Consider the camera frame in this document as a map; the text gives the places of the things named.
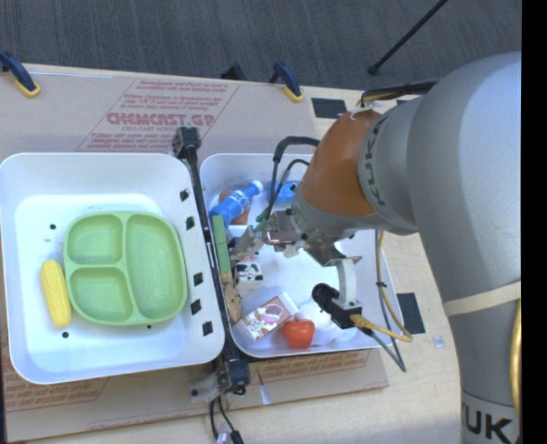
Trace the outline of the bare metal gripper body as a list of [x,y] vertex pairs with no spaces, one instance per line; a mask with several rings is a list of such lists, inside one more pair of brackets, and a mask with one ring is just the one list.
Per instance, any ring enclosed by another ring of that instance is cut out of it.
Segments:
[[275,252],[282,252],[287,244],[304,248],[308,236],[295,225],[294,220],[291,208],[274,211],[267,220],[265,244],[272,246]]

